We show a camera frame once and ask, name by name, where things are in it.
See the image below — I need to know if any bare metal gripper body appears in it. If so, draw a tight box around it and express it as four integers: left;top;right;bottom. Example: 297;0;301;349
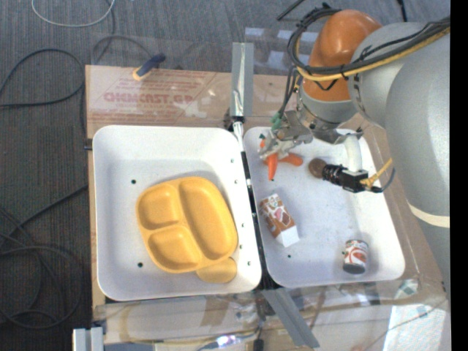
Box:
270;109;343;148

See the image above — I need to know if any orange carrot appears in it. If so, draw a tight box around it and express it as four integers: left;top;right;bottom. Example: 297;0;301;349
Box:
267;153;279;182

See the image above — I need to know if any orange sausage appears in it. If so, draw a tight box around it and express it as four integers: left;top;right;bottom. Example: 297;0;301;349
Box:
277;152;304;167

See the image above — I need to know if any brown round biscuit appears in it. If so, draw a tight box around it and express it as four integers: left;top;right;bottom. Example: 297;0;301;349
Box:
308;158;328;178

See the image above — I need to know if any brown and white carton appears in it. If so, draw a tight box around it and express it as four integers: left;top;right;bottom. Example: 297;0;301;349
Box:
258;192;301;249

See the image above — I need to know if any white plastic tray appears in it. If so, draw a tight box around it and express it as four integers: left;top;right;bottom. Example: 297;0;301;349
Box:
243;125;407;290
91;124;263;302

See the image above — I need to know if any orange divided plate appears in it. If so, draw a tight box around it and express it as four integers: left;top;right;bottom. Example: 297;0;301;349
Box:
135;175;239;274

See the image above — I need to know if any brown cardboard board, red print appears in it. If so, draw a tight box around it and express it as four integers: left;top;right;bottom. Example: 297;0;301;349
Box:
84;64;445;309

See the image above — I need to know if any red and white can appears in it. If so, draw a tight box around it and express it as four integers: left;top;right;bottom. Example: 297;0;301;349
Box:
342;238;369;275

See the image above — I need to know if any black cylinder on white bracket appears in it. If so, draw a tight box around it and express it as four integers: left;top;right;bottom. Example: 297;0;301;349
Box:
321;132;370;194

